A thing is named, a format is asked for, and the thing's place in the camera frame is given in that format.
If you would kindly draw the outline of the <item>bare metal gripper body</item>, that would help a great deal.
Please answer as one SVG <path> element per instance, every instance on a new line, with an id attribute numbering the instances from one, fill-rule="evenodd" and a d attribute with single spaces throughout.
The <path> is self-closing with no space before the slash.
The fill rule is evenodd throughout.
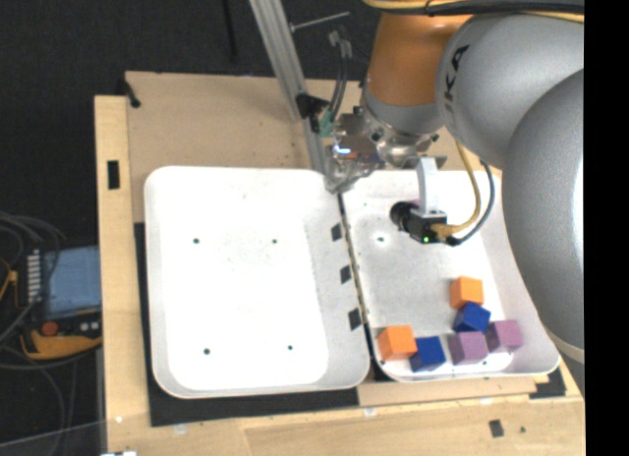
<path id="1" fill-rule="evenodd" d="M 370 112 L 342 114 L 334 123 L 333 157 L 356 168 L 411 168 L 434 141 L 434 133 L 417 134 L 390 127 Z"/>

